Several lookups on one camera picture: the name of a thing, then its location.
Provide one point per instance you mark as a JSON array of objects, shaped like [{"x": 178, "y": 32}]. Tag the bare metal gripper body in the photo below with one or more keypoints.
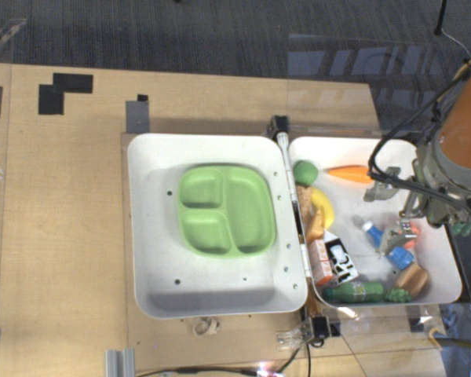
[{"x": 435, "y": 202}]

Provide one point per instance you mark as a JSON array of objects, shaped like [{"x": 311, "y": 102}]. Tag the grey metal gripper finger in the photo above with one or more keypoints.
[
  {"x": 380, "y": 189},
  {"x": 394, "y": 237}
]

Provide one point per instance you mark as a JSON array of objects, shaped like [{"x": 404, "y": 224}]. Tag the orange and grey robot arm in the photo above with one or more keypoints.
[{"x": 465, "y": 124}]

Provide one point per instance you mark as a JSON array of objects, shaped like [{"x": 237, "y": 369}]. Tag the orange toy food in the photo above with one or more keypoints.
[{"x": 411, "y": 244}]

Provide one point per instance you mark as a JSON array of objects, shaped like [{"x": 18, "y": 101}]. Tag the blue bottle with white cap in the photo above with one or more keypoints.
[{"x": 374, "y": 235}]

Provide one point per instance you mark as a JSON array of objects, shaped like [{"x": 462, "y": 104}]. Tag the blue can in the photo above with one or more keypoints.
[{"x": 401, "y": 257}]

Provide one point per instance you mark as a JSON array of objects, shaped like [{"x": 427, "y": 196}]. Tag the white plastic tray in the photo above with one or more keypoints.
[
  {"x": 157, "y": 218},
  {"x": 361, "y": 206}
]

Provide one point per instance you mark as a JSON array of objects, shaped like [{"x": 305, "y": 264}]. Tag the orange carrot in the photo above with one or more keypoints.
[{"x": 349, "y": 174}]

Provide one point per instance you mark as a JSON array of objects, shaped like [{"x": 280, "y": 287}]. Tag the brown bread roll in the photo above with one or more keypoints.
[{"x": 413, "y": 280}]

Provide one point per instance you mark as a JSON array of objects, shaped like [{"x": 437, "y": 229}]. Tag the yellow banana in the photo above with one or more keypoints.
[{"x": 326, "y": 206}]

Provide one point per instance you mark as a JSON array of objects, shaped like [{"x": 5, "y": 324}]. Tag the black and white carton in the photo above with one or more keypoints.
[{"x": 342, "y": 263}]

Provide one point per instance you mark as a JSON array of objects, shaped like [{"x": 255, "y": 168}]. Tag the green broccoli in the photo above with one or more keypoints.
[{"x": 398, "y": 295}]

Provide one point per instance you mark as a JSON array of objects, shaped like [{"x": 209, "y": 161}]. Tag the green bottle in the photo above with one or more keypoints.
[{"x": 355, "y": 291}]

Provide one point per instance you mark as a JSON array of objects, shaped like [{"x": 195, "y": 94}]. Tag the tan pastry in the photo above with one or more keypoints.
[{"x": 315, "y": 228}]

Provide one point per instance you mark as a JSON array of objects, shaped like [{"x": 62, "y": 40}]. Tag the brown bread slice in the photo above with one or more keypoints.
[{"x": 304, "y": 200}]

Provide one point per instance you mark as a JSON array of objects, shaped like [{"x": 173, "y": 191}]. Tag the green round fruit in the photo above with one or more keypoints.
[{"x": 305, "y": 172}]

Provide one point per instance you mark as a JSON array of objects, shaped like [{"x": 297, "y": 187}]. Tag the orange carton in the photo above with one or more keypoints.
[{"x": 320, "y": 263}]

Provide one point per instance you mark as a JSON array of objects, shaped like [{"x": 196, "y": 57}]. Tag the thin black and white rod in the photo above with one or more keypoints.
[{"x": 287, "y": 167}]

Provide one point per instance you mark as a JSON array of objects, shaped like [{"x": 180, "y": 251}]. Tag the green divided plate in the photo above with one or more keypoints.
[{"x": 243, "y": 206}]

